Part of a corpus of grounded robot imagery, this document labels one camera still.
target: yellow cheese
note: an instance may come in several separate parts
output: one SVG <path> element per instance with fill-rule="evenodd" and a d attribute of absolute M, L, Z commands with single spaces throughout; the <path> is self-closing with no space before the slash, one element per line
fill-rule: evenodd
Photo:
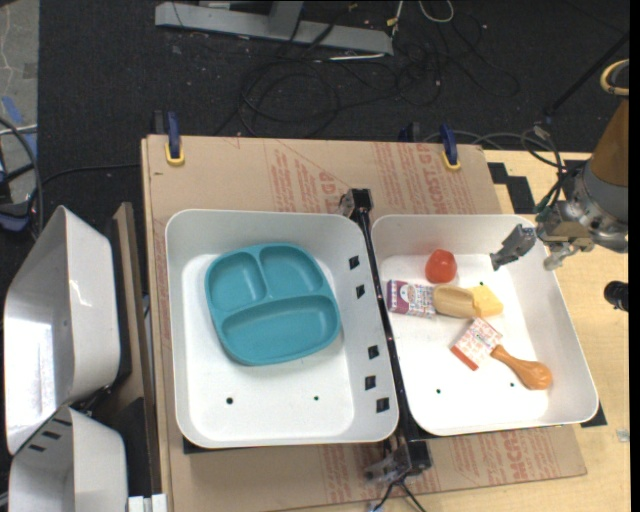
<path fill-rule="evenodd" d="M 473 294 L 473 308 L 477 316 L 484 318 L 502 313 L 504 309 L 502 302 L 488 286 L 474 286 L 469 288 L 469 291 Z"/>

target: cardboard base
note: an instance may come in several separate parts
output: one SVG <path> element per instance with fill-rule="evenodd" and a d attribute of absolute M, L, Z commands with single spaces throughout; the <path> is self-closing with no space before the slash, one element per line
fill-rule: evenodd
<path fill-rule="evenodd" d="M 484 154 L 460 146 L 462 169 L 438 144 L 184 137 L 185 164 L 164 157 L 164 138 L 142 144 L 147 248 L 163 491 L 176 512 L 267 512 L 379 499 L 364 469 L 372 445 L 251 448 L 185 454 L 176 422 L 164 228 L 188 208 L 334 212 L 349 188 L 369 188 L 377 216 L 500 213 Z M 415 494 L 584 475 L 573 426 L 435 438 L 434 465 L 407 481 Z M 361 510 L 339 507 L 340 510 Z"/>

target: purple package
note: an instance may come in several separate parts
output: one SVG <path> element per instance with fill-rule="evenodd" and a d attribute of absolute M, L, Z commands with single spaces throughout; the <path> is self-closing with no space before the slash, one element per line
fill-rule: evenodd
<path fill-rule="evenodd" d="M 433 286 L 391 280 L 387 283 L 387 309 L 402 315 L 433 318 Z"/>

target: toy tomato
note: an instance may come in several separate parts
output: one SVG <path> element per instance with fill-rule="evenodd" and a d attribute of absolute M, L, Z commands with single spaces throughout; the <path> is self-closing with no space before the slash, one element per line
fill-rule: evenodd
<path fill-rule="evenodd" d="M 426 278 L 432 283 L 449 283 L 456 277 L 457 271 L 455 257 L 444 249 L 433 251 L 424 268 Z"/>

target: white tray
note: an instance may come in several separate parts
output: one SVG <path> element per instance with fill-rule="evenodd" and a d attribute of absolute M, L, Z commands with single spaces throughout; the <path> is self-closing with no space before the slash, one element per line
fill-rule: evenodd
<path fill-rule="evenodd" d="M 372 228 L 380 278 L 430 284 L 424 275 L 437 248 L 454 253 L 452 284 L 496 294 L 504 311 L 487 318 L 503 345 L 521 359 L 539 360 L 553 373 L 545 391 L 526 389 L 497 360 L 471 371 L 450 351 L 470 321 L 389 313 L 400 368 L 416 422 L 435 435 L 456 435 L 579 423 L 592 418 L 598 396 L 555 274 L 543 269 L 547 256 L 537 243 L 518 261 L 493 270 L 489 254 L 517 224 L 516 215 L 394 215 Z"/>
<path fill-rule="evenodd" d="M 244 366 L 228 357 L 216 335 L 205 273 L 224 253 L 274 242 L 314 256 L 342 327 L 315 354 Z M 393 375 L 364 237 L 354 222 L 328 214 L 185 210 L 167 224 L 166 244 L 176 416 L 189 441 L 229 448 L 391 435 L 398 422 Z"/>
<path fill-rule="evenodd" d="M 56 208 L 5 301 L 5 426 L 12 454 L 61 405 L 116 378 L 114 280 L 109 240 Z"/>
<path fill-rule="evenodd" d="M 11 512 L 124 511 L 127 467 L 120 434 L 61 407 L 11 462 Z"/>

